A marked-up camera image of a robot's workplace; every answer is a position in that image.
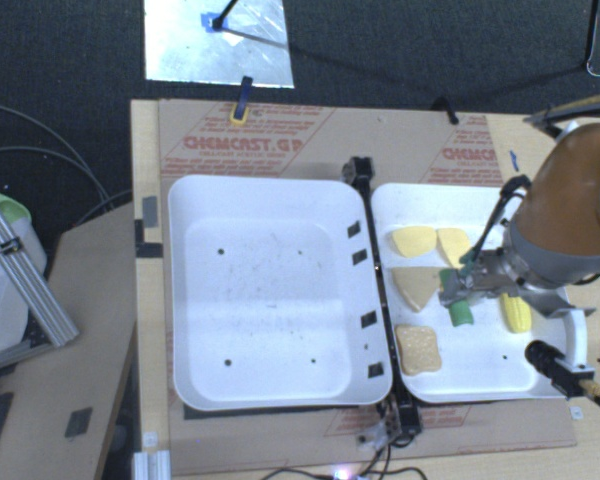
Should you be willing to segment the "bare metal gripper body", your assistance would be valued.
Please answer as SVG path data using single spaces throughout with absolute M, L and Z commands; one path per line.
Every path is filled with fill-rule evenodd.
M 474 292 L 485 298 L 520 295 L 526 279 L 513 269 L 506 252 L 506 249 L 489 249 L 478 254 L 472 271 Z

